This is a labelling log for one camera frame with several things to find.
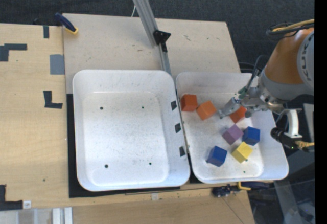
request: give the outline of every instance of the purple cube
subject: purple cube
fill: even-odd
[[[226,155],[227,155],[227,150],[214,146],[210,151],[209,157],[206,161],[217,167],[220,167],[221,165],[224,164]]]
[[[260,130],[257,128],[247,127],[243,133],[242,140],[248,145],[254,146],[260,141]]]
[[[229,143],[229,145],[233,144],[236,140],[238,140],[241,136],[243,136],[243,132],[239,129],[239,127],[234,124],[223,134],[223,138]]]

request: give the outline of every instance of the blue block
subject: blue block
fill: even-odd
[[[260,141],[260,130],[257,128],[247,127],[243,133],[242,141],[248,145],[254,146]]]
[[[224,164],[226,155],[227,155],[227,150],[214,146],[210,151],[207,162],[217,167],[220,167],[221,165]]]

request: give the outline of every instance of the block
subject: block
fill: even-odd
[[[246,108],[241,106],[234,113],[230,114],[229,117],[233,120],[234,123],[238,123],[240,120],[245,118]]]
[[[197,114],[200,116],[201,120],[206,120],[210,118],[213,114],[217,112],[213,103],[208,100],[201,105],[199,105],[196,109]]]
[[[196,95],[185,94],[180,100],[180,108],[182,111],[195,111],[198,107]]]
[[[227,131],[223,133],[223,138],[229,143],[229,145],[233,144],[236,140],[238,140],[241,136],[243,136],[243,131],[234,124]]]
[[[214,146],[210,151],[209,157],[206,161],[217,167],[220,167],[221,165],[224,164],[226,155],[227,155],[227,150]]]
[[[242,141],[248,145],[254,146],[260,141],[260,130],[253,127],[247,127],[243,131]]]
[[[247,160],[250,154],[253,152],[253,149],[247,145],[245,142],[242,142],[237,149],[235,149],[231,155],[239,162]]]

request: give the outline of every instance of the orange cube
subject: orange cube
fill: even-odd
[[[241,106],[238,110],[236,110],[234,113],[230,114],[229,116],[234,123],[237,123],[245,117],[246,111],[247,109]]]
[[[196,112],[200,116],[201,120],[205,120],[210,118],[213,114],[217,112],[213,103],[208,100],[202,103],[200,106],[197,107]]]
[[[195,111],[198,106],[196,95],[185,94],[180,100],[180,108],[182,111]]]

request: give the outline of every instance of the white tray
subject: white tray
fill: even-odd
[[[197,95],[198,104],[211,100],[221,109],[237,91],[244,87],[250,74],[183,72],[176,78],[179,98],[184,94]],[[275,121],[270,111],[257,112],[251,118],[237,123],[244,130],[247,126],[261,131],[261,139],[254,146],[247,161],[239,163],[231,152],[241,144],[242,138],[229,145],[222,134],[233,126],[229,116],[220,119],[218,113],[202,121],[194,112],[182,112],[185,136],[188,143],[194,175],[207,184],[280,180],[288,174],[288,162],[281,143],[270,136]],[[220,167],[207,163],[210,150],[218,146],[227,150],[224,164]]]
[[[189,179],[168,73],[82,70],[73,78],[73,95],[77,178],[85,189],[177,187]]]

